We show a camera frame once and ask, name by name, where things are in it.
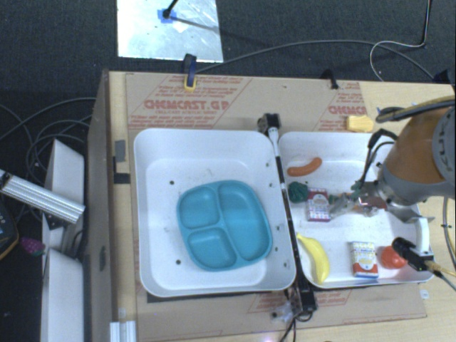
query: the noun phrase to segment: blue plate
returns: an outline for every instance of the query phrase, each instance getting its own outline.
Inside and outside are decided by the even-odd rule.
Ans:
[[[186,191],[177,203],[177,221],[190,257],[208,271],[253,264],[271,251],[271,230],[261,202],[240,181]]]

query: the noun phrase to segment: red tomato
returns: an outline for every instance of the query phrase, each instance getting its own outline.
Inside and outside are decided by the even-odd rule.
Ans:
[[[386,269],[400,269],[407,264],[407,260],[399,256],[392,246],[385,247],[382,252],[381,261],[383,267]]]

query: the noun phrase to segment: sausage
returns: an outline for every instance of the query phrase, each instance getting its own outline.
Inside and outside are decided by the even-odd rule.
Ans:
[[[310,163],[300,167],[289,167],[286,173],[289,176],[304,176],[316,171],[323,163],[320,157],[315,157]]]

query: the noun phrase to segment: banana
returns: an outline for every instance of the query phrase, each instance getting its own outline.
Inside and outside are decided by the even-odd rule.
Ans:
[[[308,253],[311,254],[315,264],[316,281],[322,284],[329,275],[329,260],[325,250],[314,238],[303,237],[296,233],[296,238],[306,247]]]

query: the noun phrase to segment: orange food item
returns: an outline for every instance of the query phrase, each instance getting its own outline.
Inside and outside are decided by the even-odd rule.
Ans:
[[[385,247],[382,252],[381,261],[383,267],[386,269],[400,269],[407,264],[407,260],[399,256],[392,246]]]
[[[322,163],[323,160],[320,157],[315,157],[307,165],[300,167],[289,167],[286,173],[289,176],[305,176],[311,174],[313,171],[316,171]]]

